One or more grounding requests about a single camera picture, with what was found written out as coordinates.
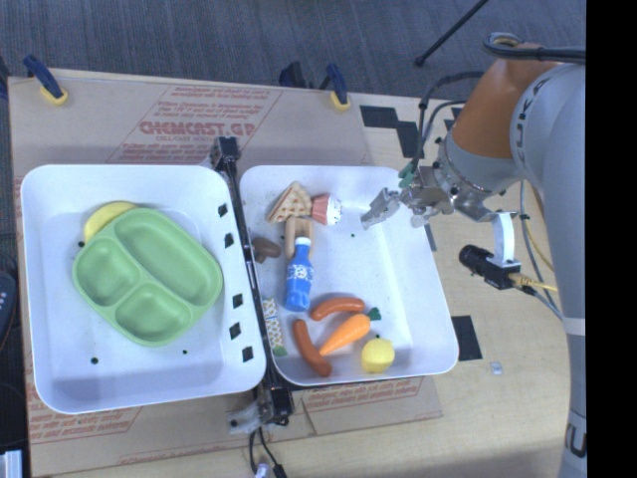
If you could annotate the brown cardboard board, red print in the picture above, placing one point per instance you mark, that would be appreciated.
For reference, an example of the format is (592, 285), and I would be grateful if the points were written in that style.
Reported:
(149, 117)

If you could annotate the thin black and white rod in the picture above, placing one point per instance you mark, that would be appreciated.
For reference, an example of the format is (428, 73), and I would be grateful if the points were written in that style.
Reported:
(249, 277)

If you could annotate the blue bottle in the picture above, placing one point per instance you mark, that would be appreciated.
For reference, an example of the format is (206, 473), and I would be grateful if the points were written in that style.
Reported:
(298, 282)

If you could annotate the brown chocolate piece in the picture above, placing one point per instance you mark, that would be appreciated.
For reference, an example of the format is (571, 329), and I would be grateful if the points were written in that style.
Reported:
(266, 248)

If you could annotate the black cylinder on white bracket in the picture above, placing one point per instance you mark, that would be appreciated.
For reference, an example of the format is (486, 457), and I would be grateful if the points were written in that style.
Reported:
(490, 267)

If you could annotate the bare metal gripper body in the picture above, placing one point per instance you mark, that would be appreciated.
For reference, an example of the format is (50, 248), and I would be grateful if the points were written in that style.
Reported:
(435, 192)

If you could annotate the white plastic tray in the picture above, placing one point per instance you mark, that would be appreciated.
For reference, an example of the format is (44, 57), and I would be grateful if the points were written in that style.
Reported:
(149, 376)
(388, 277)

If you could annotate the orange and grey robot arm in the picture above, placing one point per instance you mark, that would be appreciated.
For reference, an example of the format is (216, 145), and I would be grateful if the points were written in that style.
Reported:
(547, 142)

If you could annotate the tan waffle slice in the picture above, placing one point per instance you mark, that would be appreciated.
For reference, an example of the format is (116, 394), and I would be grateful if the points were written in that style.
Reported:
(291, 204)

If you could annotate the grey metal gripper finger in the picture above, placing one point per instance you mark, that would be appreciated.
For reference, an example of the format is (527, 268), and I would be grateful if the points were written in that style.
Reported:
(380, 209)
(419, 219)

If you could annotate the yellow lemon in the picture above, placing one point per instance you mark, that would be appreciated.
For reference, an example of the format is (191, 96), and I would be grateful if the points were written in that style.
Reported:
(377, 355)

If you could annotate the black tripod leg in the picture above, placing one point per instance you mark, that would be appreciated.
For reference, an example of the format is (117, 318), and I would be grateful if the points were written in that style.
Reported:
(468, 15)

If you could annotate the orange carrot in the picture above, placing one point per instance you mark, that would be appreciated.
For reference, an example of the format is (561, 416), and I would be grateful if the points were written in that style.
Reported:
(346, 334)

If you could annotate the tan bread stick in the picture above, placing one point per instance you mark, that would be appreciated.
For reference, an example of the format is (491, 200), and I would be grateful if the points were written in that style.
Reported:
(291, 234)

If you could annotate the orange sausage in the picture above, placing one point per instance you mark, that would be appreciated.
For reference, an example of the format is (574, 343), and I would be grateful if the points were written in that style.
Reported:
(336, 308)
(309, 349)

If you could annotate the green divided plate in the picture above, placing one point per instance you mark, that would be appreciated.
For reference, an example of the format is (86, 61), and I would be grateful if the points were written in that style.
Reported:
(149, 272)

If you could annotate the yellow rounded toy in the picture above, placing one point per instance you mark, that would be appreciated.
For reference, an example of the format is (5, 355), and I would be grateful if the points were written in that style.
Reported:
(102, 214)

